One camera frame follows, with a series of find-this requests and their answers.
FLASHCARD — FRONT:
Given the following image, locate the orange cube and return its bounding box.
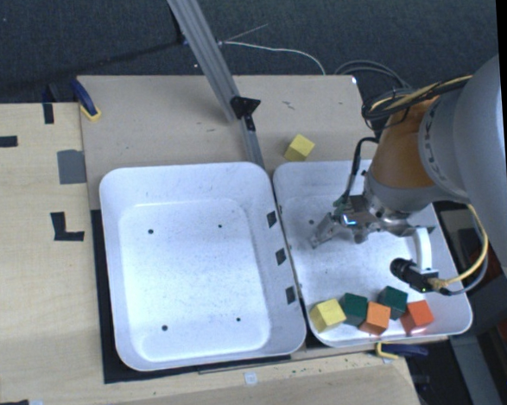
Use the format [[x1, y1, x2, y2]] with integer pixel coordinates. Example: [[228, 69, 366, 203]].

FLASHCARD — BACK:
[[397, 299, 436, 336], [357, 300, 394, 337]]

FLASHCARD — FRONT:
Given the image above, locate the white plastic tray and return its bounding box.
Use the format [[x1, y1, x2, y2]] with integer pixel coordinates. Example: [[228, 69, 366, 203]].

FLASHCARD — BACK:
[[97, 155, 309, 375], [270, 150, 475, 351]]

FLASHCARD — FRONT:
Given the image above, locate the green cube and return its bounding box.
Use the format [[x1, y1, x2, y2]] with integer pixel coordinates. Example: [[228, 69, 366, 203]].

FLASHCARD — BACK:
[[376, 284, 410, 322], [338, 291, 371, 328]]

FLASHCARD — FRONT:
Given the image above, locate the black cylinder on white bracket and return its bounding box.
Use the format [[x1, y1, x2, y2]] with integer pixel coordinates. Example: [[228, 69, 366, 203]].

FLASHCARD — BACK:
[[386, 225, 441, 297]]

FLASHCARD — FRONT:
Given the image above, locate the pale wood board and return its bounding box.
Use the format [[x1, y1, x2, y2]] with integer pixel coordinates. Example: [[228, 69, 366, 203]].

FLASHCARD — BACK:
[[76, 50, 451, 375]]

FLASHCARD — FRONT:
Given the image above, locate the yellow cube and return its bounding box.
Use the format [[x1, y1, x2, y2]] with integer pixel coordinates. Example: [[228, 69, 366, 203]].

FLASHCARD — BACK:
[[308, 297, 348, 334], [282, 132, 317, 163]]

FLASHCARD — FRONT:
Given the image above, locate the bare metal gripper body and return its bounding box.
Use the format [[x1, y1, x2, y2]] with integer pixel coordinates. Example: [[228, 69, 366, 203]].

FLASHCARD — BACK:
[[333, 191, 416, 242]]

